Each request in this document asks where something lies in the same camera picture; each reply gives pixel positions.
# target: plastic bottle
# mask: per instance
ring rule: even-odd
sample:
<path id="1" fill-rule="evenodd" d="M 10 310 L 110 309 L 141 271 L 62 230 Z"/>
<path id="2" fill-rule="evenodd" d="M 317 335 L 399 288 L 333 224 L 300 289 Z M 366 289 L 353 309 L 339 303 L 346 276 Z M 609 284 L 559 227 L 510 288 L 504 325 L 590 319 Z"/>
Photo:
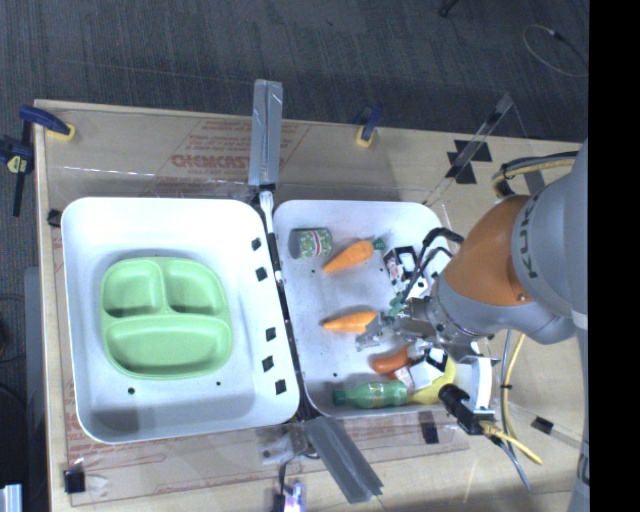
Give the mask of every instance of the plastic bottle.
<path id="1" fill-rule="evenodd" d="M 333 403 L 349 404 L 359 409 L 379 409 L 404 405 L 409 399 L 407 386 L 399 381 L 365 382 L 351 389 L 335 389 Z"/>

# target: bottle cap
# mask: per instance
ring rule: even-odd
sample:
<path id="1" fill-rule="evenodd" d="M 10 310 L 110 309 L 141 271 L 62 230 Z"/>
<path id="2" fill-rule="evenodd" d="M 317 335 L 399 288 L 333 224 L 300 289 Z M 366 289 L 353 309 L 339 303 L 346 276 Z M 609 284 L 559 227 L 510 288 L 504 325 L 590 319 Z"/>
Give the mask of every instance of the bottle cap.
<path id="1" fill-rule="evenodd" d="M 347 403 L 347 392 L 344 389 L 333 390 L 334 405 L 344 405 Z"/>

